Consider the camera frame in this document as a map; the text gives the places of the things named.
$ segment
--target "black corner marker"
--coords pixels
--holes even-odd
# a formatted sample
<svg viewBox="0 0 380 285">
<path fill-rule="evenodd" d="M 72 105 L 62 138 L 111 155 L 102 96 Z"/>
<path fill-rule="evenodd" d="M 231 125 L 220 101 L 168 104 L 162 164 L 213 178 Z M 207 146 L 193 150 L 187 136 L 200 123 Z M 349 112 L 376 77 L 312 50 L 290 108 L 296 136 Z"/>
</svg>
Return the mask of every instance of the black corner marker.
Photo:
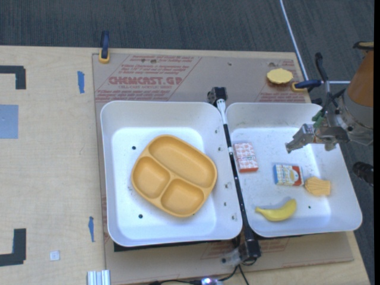
<svg viewBox="0 0 380 285">
<path fill-rule="evenodd" d="M 16 90 L 26 89 L 26 74 L 22 65 L 0 65 L 0 74 L 15 74 Z"/>
<path fill-rule="evenodd" d="M 11 254 L 0 255 L 0 266 L 20 265 L 26 259 L 26 229 L 14 229 Z"/>
</svg>

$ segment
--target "white tray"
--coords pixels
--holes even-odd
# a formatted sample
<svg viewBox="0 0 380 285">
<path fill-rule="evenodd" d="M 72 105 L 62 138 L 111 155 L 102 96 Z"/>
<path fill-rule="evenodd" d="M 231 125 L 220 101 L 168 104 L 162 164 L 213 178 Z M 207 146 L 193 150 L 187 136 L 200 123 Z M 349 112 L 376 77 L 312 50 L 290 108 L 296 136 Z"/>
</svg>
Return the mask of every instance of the white tray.
<svg viewBox="0 0 380 285">
<path fill-rule="evenodd" d="M 208 103 L 117 101 L 100 114 L 106 172 L 107 224 L 122 246 L 227 240 L 242 218 L 226 137 L 218 110 Z M 193 216 L 175 217 L 134 190 L 131 170 L 147 144 L 174 135 L 205 153 L 217 166 L 217 182 Z"/>
<path fill-rule="evenodd" d="M 285 143 L 321 109 L 315 104 L 234 103 L 226 111 L 232 143 L 253 144 L 259 169 L 240 173 L 239 181 L 249 225 L 264 237 L 340 232 L 357 229 L 362 223 L 356 194 L 339 145 L 326 151 L 323 144 L 309 144 L 290 154 Z M 278 186 L 273 164 L 296 164 L 303 177 L 317 176 L 331 181 L 331 195 L 315 197 L 304 187 Z M 256 206 L 279 207 L 289 198 L 297 210 L 288 220 L 270 222 L 255 212 Z"/>
</svg>

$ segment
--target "white square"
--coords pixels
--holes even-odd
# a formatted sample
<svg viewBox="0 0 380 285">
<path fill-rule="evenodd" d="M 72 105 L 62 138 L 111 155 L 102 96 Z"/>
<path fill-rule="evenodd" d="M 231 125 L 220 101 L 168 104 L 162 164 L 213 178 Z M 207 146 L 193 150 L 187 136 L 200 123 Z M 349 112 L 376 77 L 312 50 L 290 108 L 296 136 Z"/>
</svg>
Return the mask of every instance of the white square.
<svg viewBox="0 0 380 285">
<path fill-rule="evenodd" d="M 59 250 L 50 251 L 50 260 L 51 261 L 58 261 L 61 259 L 61 255 L 59 253 Z"/>
</svg>

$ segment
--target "blue square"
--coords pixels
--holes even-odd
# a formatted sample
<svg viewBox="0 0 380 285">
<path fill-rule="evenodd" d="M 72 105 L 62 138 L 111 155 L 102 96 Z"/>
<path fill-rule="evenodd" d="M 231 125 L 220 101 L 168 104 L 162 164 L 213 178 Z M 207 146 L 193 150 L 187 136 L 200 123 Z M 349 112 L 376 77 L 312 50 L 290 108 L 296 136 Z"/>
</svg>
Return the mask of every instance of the blue square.
<svg viewBox="0 0 380 285">
<path fill-rule="evenodd" d="M 0 138 L 18 138 L 18 105 L 0 104 Z"/>
</svg>

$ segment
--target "small box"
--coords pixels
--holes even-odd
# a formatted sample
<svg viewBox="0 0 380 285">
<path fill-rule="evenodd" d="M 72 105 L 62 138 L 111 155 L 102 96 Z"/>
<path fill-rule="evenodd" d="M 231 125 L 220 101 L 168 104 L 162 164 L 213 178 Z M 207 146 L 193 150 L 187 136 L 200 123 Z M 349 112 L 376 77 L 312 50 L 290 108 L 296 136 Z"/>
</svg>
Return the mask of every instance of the small box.
<svg viewBox="0 0 380 285">
<path fill-rule="evenodd" d="M 259 169 L 251 142 L 237 142 L 233 145 L 233 151 L 239 172 L 254 172 Z"/>
<path fill-rule="evenodd" d="M 302 186 L 304 184 L 302 170 L 299 166 L 275 164 L 273 167 L 274 182 L 283 186 Z"/>
</svg>

